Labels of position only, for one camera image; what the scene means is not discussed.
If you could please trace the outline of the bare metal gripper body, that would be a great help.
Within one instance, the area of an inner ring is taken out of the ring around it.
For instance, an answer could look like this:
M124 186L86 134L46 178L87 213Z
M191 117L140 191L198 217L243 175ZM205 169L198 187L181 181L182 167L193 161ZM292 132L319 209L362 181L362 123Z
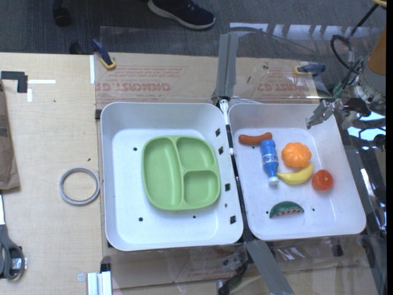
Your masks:
M333 90L335 99L334 106L340 111L354 111L363 116L369 116L371 112L381 116L386 115L386 91L385 88L375 89L371 85L347 85L341 84Z

